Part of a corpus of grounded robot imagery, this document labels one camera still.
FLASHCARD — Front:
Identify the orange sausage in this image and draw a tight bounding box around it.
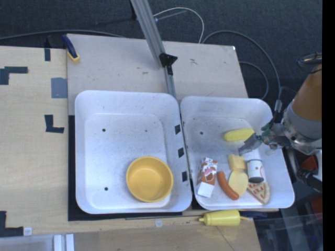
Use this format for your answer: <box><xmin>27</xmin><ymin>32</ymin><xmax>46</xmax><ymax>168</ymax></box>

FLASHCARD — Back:
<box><xmin>217</xmin><ymin>170</ymin><xmax>240</xmax><ymax>201</ymax></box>

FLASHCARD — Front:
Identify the pale yellow round slice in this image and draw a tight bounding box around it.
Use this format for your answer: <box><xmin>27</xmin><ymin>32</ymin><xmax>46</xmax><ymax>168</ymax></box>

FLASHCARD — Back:
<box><xmin>228</xmin><ymin>169</ymin><xmax>249</xmax><ymax>197</ymax></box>

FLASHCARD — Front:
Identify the pale wood board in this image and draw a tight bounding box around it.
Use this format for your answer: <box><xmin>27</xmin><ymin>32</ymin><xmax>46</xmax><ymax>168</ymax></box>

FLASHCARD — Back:
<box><xmin>66</xmin><ymin>33</ymin><xmax>280</xmax><ymax>221</ymax></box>

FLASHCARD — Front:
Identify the white plastic tray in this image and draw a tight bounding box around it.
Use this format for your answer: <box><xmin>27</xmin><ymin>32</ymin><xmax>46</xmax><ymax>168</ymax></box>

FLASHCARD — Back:
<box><xmin>74</xmin><ymin>89</ymin><xmax>193</xmax><ymax>215</ymax></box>
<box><xmin>180</xmin><ymin>95</ymin><xmax>296</xmax><ymax>211</ymax></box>

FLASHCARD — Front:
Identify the white can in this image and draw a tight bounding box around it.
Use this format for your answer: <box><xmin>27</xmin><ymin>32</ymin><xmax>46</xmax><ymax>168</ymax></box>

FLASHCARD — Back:
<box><xmin>246</xmin><ymin>158</ymin><xmax>265</xmax><ymax>184</ymax></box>

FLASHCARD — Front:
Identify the pizza slice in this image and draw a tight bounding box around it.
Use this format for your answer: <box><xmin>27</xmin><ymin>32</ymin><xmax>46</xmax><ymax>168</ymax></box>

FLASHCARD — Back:
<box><xmin>246</xmin><ymin>181</ymin><xmax>271</xmax><ymax>205</ymax></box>

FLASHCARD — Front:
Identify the yellow bowl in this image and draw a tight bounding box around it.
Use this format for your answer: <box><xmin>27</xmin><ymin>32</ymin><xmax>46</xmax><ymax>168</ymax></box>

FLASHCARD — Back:
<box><xmin>125</xmin><ymin>155</ymin><xmax>174</xmax><ymax>203</ymax></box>

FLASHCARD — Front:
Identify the yellow corn cob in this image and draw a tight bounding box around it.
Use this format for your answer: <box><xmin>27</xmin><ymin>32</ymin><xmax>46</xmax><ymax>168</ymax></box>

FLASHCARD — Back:
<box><xmin>223</xmin><ymin>127</ymin><xmax>255</xmax><ymax>143</ymax></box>

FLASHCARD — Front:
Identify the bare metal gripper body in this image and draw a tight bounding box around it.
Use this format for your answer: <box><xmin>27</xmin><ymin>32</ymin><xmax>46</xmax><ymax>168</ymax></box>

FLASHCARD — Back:
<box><xmin>261</xmin><ymin>124</ymin><xmax>323</xmax><ymax>151</ymax></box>

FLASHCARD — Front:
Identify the black cylinder on white bracket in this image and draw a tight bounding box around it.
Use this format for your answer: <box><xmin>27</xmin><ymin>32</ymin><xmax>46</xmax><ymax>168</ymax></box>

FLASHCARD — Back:
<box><xmin>296</xmin><ymin>148</ymin><xmax>323</xmax><ymax>193</ymax></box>

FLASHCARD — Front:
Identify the yellow cheese wedge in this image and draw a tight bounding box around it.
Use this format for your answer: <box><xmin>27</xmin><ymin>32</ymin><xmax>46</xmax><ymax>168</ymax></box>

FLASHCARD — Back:
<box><xmin>227</xmin><ymin>153</ymin><xmax>248</xmax><ymax>171</ymax></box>

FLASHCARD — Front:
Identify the yellow squeeze bottle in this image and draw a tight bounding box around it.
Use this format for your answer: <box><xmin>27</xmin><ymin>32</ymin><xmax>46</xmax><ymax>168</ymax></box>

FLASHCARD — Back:
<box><xmin>198</xmin><ymin>209</ymin><xmax>250</xmax><ymax>227</ymax></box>

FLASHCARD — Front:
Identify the brown and white carton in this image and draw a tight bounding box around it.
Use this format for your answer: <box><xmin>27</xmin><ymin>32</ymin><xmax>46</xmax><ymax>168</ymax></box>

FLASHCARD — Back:
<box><xmin>196</xmin><ymin>157</ymin><xmax>219</xmax><ymax>199</ymax></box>

